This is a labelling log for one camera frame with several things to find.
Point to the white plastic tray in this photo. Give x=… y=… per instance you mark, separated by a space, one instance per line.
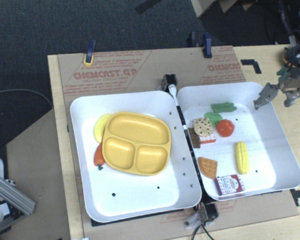
x=265 y=139
x=135 y=195

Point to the yellow corn cob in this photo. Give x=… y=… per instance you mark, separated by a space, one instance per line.
x=242 y=157

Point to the green lettuce leaf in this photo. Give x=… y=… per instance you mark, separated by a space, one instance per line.
x=213 y=117

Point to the orange waffle piece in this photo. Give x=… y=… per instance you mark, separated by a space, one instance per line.
x=208 y=167

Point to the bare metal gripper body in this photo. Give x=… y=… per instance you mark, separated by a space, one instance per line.
x=295 y=80

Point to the yellow divided plate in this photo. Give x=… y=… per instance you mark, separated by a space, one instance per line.
x=136 y=141

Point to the yellow banana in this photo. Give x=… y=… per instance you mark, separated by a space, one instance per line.
x=100 y=128

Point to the red and white carton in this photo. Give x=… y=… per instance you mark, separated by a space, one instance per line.
x=230 y=184

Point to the red and white cake slice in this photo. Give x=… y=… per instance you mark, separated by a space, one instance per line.
x=208 y=139

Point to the brown chocolate bar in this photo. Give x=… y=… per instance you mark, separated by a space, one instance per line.
x=194 y=139

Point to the red tomato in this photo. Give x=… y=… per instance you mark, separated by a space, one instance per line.
x=225 y=128

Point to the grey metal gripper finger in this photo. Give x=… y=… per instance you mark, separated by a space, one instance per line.
x=265 y=95
x=290 y=100

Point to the orange carrot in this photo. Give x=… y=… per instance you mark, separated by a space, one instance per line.
x=98 y=157

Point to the green bean pods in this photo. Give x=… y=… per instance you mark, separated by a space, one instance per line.
x=224 y=107

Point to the beige chocolate chip biscuit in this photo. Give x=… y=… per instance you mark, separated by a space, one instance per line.
x=202 y=126

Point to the thin black and white rod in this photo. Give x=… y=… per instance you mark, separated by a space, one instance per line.
x=179 y=112

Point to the brown cardboard board red print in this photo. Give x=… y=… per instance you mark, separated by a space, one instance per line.
x=148 y=233

